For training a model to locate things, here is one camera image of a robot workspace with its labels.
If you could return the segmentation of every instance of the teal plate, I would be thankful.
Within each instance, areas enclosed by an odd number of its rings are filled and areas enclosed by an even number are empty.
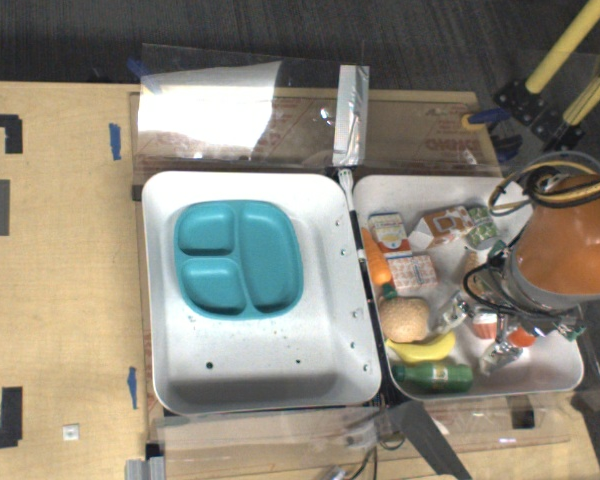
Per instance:
[[[174,248],[182,297],[206,317],[277,316],[302,296],[298,239],[289,217],[271,203],[193,204],[176,222]]]

